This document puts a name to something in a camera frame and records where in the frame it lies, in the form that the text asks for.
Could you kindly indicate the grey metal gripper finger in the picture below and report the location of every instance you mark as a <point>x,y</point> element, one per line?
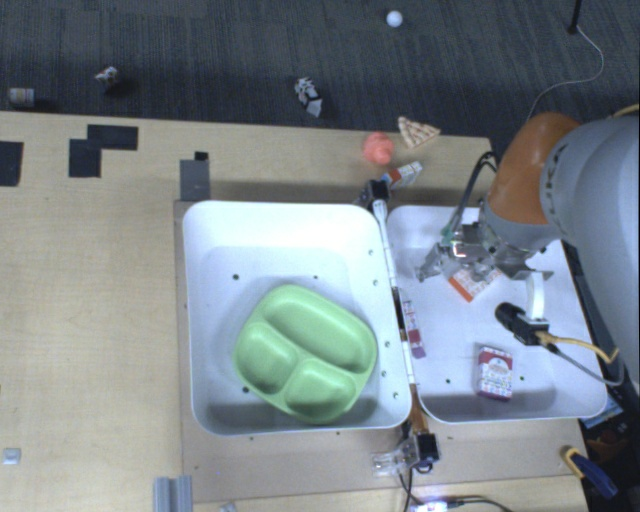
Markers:
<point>482,274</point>
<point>429,265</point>

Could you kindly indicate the small white cube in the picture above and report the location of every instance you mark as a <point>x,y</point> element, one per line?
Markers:
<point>11,456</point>

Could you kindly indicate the black and white carton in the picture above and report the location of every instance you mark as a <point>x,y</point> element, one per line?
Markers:
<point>309,97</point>

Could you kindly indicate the green divided plate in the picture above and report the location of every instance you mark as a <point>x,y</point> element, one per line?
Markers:
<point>305,355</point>

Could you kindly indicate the white plastic tray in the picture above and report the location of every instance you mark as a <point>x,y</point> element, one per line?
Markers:
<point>450,370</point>
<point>280,235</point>

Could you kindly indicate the pink doughnut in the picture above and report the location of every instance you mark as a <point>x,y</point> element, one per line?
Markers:
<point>378,148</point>

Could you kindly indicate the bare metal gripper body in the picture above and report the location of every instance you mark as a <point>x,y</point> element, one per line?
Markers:
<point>480,245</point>

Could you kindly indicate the small pale can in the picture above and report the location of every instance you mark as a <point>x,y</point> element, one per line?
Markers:
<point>21,96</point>

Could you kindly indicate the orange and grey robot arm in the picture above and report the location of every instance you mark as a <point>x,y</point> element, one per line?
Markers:
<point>590,200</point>

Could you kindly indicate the orange and white carton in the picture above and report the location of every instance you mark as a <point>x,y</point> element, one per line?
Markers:
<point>467,289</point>

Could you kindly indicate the white ball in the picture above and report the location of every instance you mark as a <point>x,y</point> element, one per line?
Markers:
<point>394,18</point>

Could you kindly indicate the pink and purple packet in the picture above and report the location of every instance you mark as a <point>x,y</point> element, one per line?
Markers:
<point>413,330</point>

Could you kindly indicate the small white and red packet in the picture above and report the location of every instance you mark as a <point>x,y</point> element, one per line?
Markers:
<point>107,76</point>

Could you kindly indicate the pizza slice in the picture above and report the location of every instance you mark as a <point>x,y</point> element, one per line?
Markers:
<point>415,132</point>

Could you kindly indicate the small red and white carton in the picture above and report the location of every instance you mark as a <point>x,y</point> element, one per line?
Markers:
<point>402,175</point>

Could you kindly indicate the black cylinder on white bracket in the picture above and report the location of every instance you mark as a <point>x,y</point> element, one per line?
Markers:
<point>520,320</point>

